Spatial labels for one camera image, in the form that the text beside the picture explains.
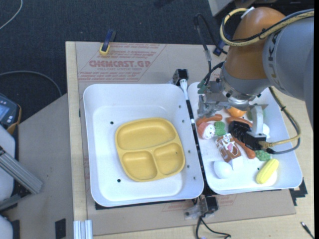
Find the cable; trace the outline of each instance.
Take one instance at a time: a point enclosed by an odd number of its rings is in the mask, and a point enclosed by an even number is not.
[[[214,38],[214,36],[213,36],[213,34],[212,34],[210,28],[209,28],[209,24],[208,24],[207,20],[206,20],[206,19],[204,18],[204,16],[203,16],[202,14],[200,14],[200,13],[196,14],[196,16],[195,16],[194,19],[193,19],[195,29],[197,29],[198,34],[199,34],[199,38],[201,38],[201,40],[203,39],[202,36],[201,36],[201,34],[200,34],[199,21],[198,21],[199,18],[201,18],[201,19],[203,20],[203,22],[204,22],[204,24],[205,24],[205,26],[206,26],[206,29],[207,29],[207,31],[208,31],[208,34],[209,34],[211,40],[213,41],[213,44],[216,46],[216,48],[217,48],[218,50],[220,50],[222,53],[227,54],[226,51],[224,51],[221,47],[219,47],[218,43],[216,42],[216,40],[215,40],[215,38]]]
[[[297,121],[294,119],[294,117],[288,112],[286,107],[281,103],[278,96],[274,92],[274,89],[272,87],[269,87],[269,90],[270,90],[270,93],[272,94],[272,96],[274,97],[276,103],[279,105],[280,109],[284,112],[284,114],[287,116],[287,118],[289,119],[289,121],[291,122],[293,127],[295,128],[297,135],[295,137],[292,137],[292,138],[286,139],[286,140],[282,140],[282,141],[277,141],[277,142],[262,141],[259,143],[262,145],[263,148],[267,149],[268,153],[271,153],[271,154],[283,154],[283,153],[293,151],[293,150],[297,149],[300,145],[300,136],[301,136],[300,126],[297,123]],[[291,149],[284,150],[284,151],[274,151],[274,150],[270,149],[270,147],[273,147],[275,145],[279,145],[279,144],[283,144],[283,143],[287,143],[287,142],[291,142],[291,141],[295,141],[295,140],[298,140],[297,145]]]
[[[52,82],[52,83],[54,84],[54,86],[57,88],[57,90],[58,90],[58,92],[59,92],[59,95],[62,96],[62,92],[61,92],[59,86],[58,86],[51,78],[49,78],[48,76],[46,76],[46,75],[44,75],[44,74],[41,74],[41,73],[38,73],[38,72],[33,72],[33,71],[28,71],[28,70],[26,70],[26,71],[22,71],[22,70],[20,70],[20,71],[11,71],[11,72],[6,72],[6,73],[1,73],[1,74],[0,74],[0,77],[1,77],[1,76],[5,76],[5,75],[10,75],[10,74],[24,74],[24,73],[27,73],[27,74],[35,74],[35,75],[39,75],[39,76],[42,76],[42,77],[48,79],[48,80],[49,80],[50,82]]]
[[[226,37],[225,35],[225,24],[226,22],[230,19],[231,16],[237,14],[237,13],[242,13],[245,12],[247,9],[246,8],[239,8],[239,9],[235,9],[233,11],[231,11],[229,14],[227,14],[223,21],[222,24],[220,26],[220,37],[221,39],[228,45],[231,46],[246,46],[246,45],[250,45],[253,44],[255,42],[258,42],[261,39],[265,39],[267,36],[269,36],[270,34],[278,31],[279,29],[297,21],[303,18],[307,18],[307,17],[314,17],[315,15],[315,10],[314,9],[308,9],[308,10],[303,10],[303,11],[298,11],[295,12],[287,17],[285,17],[284,19],[282,19],[281,21],[277,22],[276,24],[270,26],[267,29],[264,29],[262,32],[255,34],[253,36],[250,36],[248,38],[243,38],[243,39],[234,39],[234,40],[230,40]]]
[[[198,236],[198,230],[199,230],[199,226],[200,226],[200,223],[203,223],[205,225],[205,227],[211,231],[212,233],[215,233],[215,234],[219,234],[219,235],[224,235],[224,239],[227,239],[227,238],[231,238],[231,235],[230,234],[227,234],[227,233],[221,233],[221,232],[216,232],[214,230],[212,230],[203,220],[203,217],[205,217],[205,214],[200,216],[198,218],[198,221],[197,221],[197,225],[196,225],[196,239],[199,239],[199,236]]]
[[[23,5],[23,0],[20,0],[20,7],[19,9],[16,11],[16,13],[12,16],[11,19],[9,19],[5,24],[3,24],[2,26],[0,26],[0,30],[2,28],[4,28],[6,25],[8,25],[16,16],[17,14],[21,11],[21,8],[22,8],[22,5]]]

